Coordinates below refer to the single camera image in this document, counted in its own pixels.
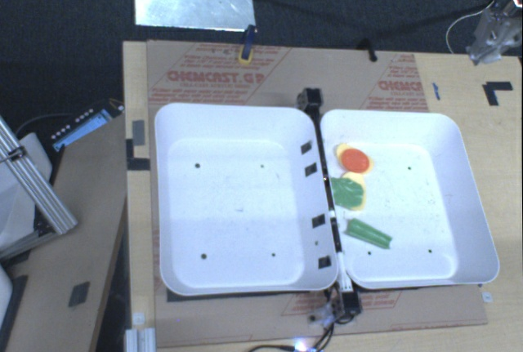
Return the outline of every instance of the red object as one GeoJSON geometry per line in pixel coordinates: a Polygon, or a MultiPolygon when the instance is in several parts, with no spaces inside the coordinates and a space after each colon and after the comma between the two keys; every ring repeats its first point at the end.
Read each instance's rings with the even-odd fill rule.
{"type": "Polygon", "coordinates": [[[340,161],[351,172],[363,173],[370,167],[369,157],[358,149],[344,150],[340,156],[340,161]]]}

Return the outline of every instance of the blue mark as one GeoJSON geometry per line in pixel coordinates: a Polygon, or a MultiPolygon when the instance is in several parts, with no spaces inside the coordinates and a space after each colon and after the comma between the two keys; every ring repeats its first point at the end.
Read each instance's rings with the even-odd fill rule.
{"type": "Polygon", "coordinates": [[[439,93],[439,87],[435,84],[435,83],[432,83],[432,87],[434,88],[434,95],[436,95],[436,99],[437,100],[440,100],[440,93],[439,93]]]}

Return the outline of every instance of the white plastic tray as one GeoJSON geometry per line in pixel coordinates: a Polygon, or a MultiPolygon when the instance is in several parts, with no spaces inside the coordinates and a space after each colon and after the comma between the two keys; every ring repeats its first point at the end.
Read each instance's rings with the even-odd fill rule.
{"type": "Polygon", "coordinates": [[[499,262],[458,126],[441,114],[329,111],[322,118],[330,176],[347,143],[374,161],[361,212],[336,206],[351,279],[366,288],[487,283],[499,262]],[[343,233],[359,218],[393,237],[390,249],[343,233]]]}
{"type": "Polygon", "coordinates": [[[303,112],[171,104],[156,115],[155,135],[169,289],[190,296],[333,283],[315,129],[303,112]]]}

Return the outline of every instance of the tray with toy food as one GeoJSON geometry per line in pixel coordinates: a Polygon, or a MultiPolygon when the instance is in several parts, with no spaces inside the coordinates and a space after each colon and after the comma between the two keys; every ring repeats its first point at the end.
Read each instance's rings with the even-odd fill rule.
{"type": "Polygon", "coordinates": [[[160,271],[169,289],[311,291],[339,273],[368,289],[496,277],[450,118],[305,113],[198,104],[157,113],[160,271]]]}

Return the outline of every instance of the blue clamp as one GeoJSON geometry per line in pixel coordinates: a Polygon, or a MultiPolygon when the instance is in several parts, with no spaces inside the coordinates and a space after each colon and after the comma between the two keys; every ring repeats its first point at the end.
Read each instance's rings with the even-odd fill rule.
{"type": "Polygon", "coordinates": [[[238,62],[242,65],[249,65],[253,60],[253,44],[256,32],[255,25],[249,25],[244,32],[238,54],[238,62]]]}

